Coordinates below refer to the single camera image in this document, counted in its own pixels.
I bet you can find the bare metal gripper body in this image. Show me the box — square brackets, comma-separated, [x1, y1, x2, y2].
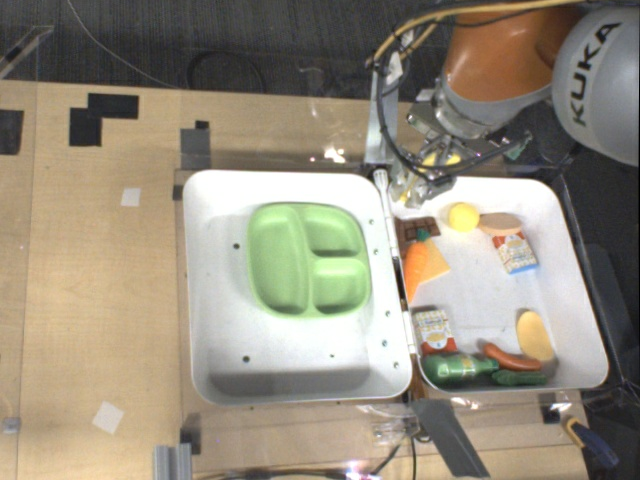
[405, 88, 502, 180]

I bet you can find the yellow banana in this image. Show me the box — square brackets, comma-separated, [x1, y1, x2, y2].
[399, 151, 462, 207]

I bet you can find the yellow ball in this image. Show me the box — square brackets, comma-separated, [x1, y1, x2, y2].
[447, 201, 480, 234]

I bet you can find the brown chocolate bar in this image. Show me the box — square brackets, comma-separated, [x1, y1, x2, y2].
[398, 216, 442, 244]

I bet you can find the thin black and white rod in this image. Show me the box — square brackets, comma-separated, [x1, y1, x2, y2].
[372, 168, 417, 355]

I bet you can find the brown round biscuit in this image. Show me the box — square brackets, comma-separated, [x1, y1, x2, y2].
[477, 212, 524, 238]

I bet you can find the orange carrot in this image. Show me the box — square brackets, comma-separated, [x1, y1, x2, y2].
[403, 228, 433, 304]

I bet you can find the white red and blue carton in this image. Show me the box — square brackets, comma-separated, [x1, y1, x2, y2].
[491, 229, 540, 276]

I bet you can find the white plastic tray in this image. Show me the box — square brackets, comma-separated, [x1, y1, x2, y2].
[181, 169, 414, 407]
[387, 174, 610, 394]

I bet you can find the green divided plate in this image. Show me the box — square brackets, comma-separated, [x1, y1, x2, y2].
[246, 202, 374, 319]

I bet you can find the yellow oval slice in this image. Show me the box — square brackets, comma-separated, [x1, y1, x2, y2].
[515, 309, 556, 363]

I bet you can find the green bottle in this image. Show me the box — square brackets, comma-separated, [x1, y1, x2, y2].
[422, 351, 501, 387]

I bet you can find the red sausage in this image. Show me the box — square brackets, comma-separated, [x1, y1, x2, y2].
[481, 342, 543, 372]

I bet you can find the green pea pod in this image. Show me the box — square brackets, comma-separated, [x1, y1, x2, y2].
[490, 369, 548, 388]

